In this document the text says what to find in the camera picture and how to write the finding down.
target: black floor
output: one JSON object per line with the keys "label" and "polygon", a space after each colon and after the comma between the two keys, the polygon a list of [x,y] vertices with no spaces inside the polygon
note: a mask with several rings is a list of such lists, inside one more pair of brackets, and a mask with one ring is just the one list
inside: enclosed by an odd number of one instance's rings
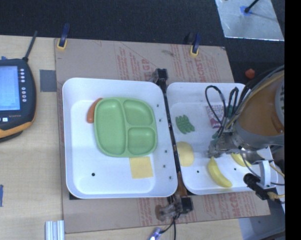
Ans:
{"label": "black floor", "polygon": [[[271,2],[285,36],[285,0]],[[215,0],[0,0],[0,35],[57,38],[65,23],[74,39],[182,44],[199,32],[200,45],[226,48],[237,83],[285,63],[284,41],[225,38]]]}

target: gray square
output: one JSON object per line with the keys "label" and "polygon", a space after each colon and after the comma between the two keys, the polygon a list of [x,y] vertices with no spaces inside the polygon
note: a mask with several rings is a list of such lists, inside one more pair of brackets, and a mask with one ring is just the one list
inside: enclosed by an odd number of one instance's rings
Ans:
{"label": "gray square", "polygon": [[226,38],[284,41],[271,0],[215,0]]}

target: cardboard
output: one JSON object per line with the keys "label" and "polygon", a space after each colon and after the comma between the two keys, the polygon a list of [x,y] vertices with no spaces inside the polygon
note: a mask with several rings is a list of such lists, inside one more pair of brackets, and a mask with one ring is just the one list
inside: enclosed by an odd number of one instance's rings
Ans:
{"label": "cardboard", "polygon": [[[59,146],[63,220],[66,233],[79,233],[167,225],[156,218],[156,206],[166,198],[77,199],[70,195],[65,178],[65,148],[62,87],[74,77],[149,81],[155,69],[167,69],[167,84],[173,82],[233,83],[223,47],[199,46],[198,56],[189,56],[190,45],[68,39],[65,50],[56,48]],[[253,191],[192,195],[194,210],[176,223],[226,220],[269,215],[268,203]]]}

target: red object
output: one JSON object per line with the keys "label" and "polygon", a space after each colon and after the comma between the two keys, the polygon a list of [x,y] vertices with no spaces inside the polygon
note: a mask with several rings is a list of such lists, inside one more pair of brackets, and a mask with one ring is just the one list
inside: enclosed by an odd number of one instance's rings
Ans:
{"label": "red object", "polygon": [[245,76],[249,79],[253,79],[255,77],[255,70],[252,68],[246,70]]}

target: green plate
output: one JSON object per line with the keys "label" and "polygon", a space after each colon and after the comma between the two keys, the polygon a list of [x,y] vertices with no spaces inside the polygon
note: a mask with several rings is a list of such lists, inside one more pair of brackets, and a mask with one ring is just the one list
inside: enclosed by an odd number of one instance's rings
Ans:
{"label": "green plate", "polygon": [[153,109],[140,99],[100,100],[94,112],[94,131],[98,147],[112,157],[145,156],[157,146]]}

